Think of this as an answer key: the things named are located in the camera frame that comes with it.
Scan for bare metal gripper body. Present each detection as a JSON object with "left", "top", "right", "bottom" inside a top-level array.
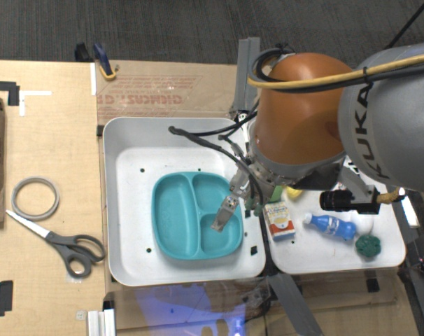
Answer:
[{"left": 229, "top": 162, "right": 297, "bottom": 202}]

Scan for yellow banana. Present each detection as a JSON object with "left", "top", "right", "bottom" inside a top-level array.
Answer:
[{"left": 285, "top": 185, "right": 304, "bottom": 201}]

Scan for teal divided plate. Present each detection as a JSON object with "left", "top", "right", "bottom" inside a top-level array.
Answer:
[{"left": 151, "top": 171, "right": 244, "bottom": 260}]

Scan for white and red carton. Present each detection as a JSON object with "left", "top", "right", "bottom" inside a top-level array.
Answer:
[{"left": 262, "top": 201, "right": 297, "bottom": 242}]

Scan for blue plastic bottle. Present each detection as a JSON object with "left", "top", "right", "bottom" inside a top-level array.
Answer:
[{"left": 302, "top": 212, "right": 358, "bottom": 242}]

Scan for white plastic tray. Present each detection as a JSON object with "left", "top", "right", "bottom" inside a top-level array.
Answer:
[
  {"left": 261, "top": 154, "right": 407, "bottom": 276},
  {"left": 102, "top": 116, "right": 267, "bottom": 287}
]

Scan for white round object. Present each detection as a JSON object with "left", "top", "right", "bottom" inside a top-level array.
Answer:
[{"left": 354, "top": 215, "right": 374, "bottom": 236}]

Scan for green broccoli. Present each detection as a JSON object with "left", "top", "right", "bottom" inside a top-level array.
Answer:
[{"left": 354, "top": 234, "right": 382, "bottom": 259}]

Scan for brown cardboard board red print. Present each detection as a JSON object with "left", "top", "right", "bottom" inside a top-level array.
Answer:
[{"left": 95, "top": 59, "right": 420, "bottom": 332}]

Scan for grey tape roll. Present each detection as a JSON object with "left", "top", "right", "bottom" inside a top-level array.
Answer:
[{"left": 10, "top": 176, "right": 61, "bottom": 222}]

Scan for black cylinder on white bracket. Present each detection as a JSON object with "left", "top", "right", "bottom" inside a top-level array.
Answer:
[{"left": 319, "top": 166, "right": 381, "bottom": 215}]

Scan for grey handled scissors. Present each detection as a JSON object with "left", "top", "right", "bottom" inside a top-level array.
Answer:
[{"left": 5, "top": 209, "right": 106, "bottom": 279}]

